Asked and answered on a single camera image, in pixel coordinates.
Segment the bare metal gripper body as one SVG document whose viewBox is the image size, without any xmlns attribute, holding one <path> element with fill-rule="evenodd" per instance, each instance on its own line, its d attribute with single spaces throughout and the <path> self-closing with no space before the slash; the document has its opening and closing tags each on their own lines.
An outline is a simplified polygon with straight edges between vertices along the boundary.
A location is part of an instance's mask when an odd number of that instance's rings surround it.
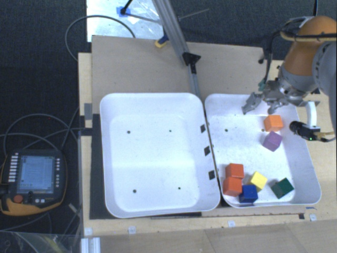
<svg viewBox="0 0 337 253">
<path fill-rule="evenodd" d="M 283 79 L 269 80 L 260 83 L 263 100 L 269 106 L 299 106 L 303 102 L 303 92 L 290 85 Z"/>
</svg>

